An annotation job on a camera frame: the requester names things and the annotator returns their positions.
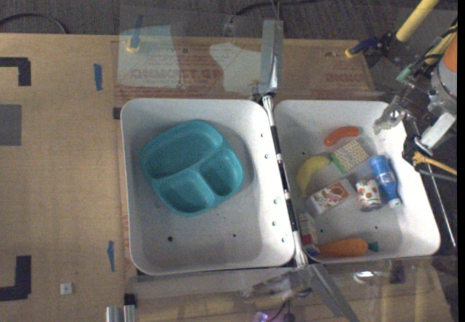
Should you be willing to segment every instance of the can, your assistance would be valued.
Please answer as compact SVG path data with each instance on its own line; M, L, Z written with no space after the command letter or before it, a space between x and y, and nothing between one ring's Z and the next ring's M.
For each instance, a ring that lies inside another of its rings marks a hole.
M383 203L375 180L361 180L355 186L357 187L358 201L362 211L373 211L382 207Z

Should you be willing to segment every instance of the can lid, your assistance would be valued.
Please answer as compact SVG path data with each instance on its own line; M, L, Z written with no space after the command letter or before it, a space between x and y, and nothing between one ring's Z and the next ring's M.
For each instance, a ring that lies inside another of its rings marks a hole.
M399 198L394 198L389 201L389 207L391 207L392 209L400 207L401 204L402 201Z

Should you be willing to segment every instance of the white square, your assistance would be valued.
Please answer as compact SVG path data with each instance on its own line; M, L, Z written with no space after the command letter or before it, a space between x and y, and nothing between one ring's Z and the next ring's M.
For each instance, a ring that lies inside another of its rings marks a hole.
M72 283L61 283L60 284L60 294L61 295L70 295L73 293L73 284Z

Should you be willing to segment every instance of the orange carrot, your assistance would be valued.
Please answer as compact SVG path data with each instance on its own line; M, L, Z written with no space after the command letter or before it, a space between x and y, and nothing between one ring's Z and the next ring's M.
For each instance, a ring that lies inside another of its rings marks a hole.
M333 243L318 245L320 254L328 257L356 257L368 251L368 243L361 238L343 239Z
M360 134L360 130L354 126L346 126L335 129L325 137L324 143L326 146L333 146L340 139L345 137L356 137Z

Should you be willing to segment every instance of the yellow banana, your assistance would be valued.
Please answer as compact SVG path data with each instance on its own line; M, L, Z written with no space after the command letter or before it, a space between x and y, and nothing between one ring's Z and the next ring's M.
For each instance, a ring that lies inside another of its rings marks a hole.
M307 195L307 186L312 175L330 164L330 160L325 156L313 156L308 158L299 168L297 172L296 182L299 186L300 194L303 199Z

